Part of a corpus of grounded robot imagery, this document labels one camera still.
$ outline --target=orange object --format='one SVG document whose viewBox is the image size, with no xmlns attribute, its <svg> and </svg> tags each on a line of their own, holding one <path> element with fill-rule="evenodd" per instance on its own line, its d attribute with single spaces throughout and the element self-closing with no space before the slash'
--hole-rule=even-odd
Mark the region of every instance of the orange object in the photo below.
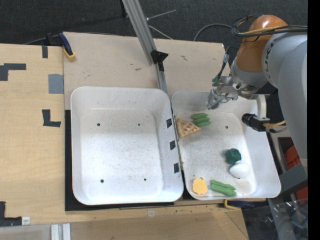
<svg viewBox="0 0 320 240">
<path fill-rule="evenodd" d="M 292 146 L 291 148 L 289 148 L 284 153 L 284 157 L 285 157 L 285 160 L 286 160 L 286 163 L 287 163 L 289 170 L 301 163 L 297 149 L 295 146 Z M 298 197 L 298 199 L 301 202 L 304 202 L 304 200 L 308 198 L 308 187 L 306 186 L 305 188 L 297 191 L 296 196 Z"/>
<path fill-rule="evenodd" d="M 248 32 L 287 25 L 281 18 L 273 15 L 263 15 L 252 23 Z M 257 41 L 255 41 L 256 37 L 244 38 L 235 58 L 236 65 L 243 71 L 262 72 L 262 53 L 272 36 L 272 34 L 262 35 Z"/>
</svg>

